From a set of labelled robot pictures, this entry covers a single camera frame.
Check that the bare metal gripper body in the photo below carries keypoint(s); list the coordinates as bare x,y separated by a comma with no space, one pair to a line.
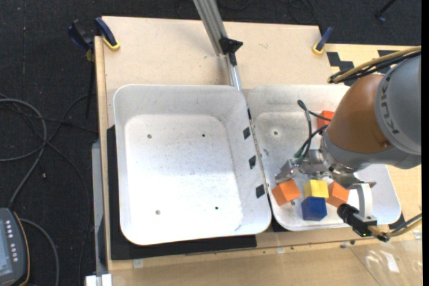
313,162

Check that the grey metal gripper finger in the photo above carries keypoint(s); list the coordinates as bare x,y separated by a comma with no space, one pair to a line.
285,172
324,176

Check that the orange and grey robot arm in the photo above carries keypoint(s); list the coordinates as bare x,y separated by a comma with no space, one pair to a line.
365,120

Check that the yellow cube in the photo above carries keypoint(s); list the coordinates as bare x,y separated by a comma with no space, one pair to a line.
316,189

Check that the orange cube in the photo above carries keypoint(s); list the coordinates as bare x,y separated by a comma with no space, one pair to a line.
324,119
338,195
286,192

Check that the blue cube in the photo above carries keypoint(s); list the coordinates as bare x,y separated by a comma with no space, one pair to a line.
313,209

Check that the white plastic tray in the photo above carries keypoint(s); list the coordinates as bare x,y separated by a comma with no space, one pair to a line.
281,130
181,170

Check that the pale wood board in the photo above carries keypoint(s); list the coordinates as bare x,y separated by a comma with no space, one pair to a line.
167,53

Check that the black cylinder on white bracket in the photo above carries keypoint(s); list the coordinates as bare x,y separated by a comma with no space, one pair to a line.
356,219

